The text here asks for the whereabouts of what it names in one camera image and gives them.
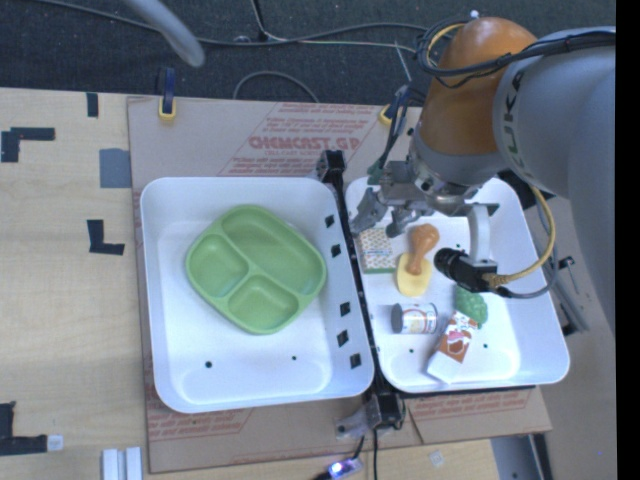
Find small white can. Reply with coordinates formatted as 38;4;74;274
389;301;440;335

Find green grapes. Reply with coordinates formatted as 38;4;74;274
452;284;489;326

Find white and brown carton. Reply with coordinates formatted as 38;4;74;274
425;310;479;385

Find black cylinder on white bracket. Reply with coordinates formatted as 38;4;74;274
432;203;500;294

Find yellow potato chip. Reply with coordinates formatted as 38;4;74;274
395;252;432;298

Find white plastic tray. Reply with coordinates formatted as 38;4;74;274
344;175;572;395
139;176;376;415

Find thin black rod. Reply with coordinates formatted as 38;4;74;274
335;180;390;399

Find green divided plate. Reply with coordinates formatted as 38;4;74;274
184;204;328;336

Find patterned small packet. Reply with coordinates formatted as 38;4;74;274
357;226;396;274

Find orange chicken drumstick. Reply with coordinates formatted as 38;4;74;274
403;223;441;276

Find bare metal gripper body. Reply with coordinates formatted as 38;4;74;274
376;160;482;224

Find brown cardboard board red print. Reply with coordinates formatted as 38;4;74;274
125;95;554;475

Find black block with wires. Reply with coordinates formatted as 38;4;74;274
316;149;347;185
363;390;407;431

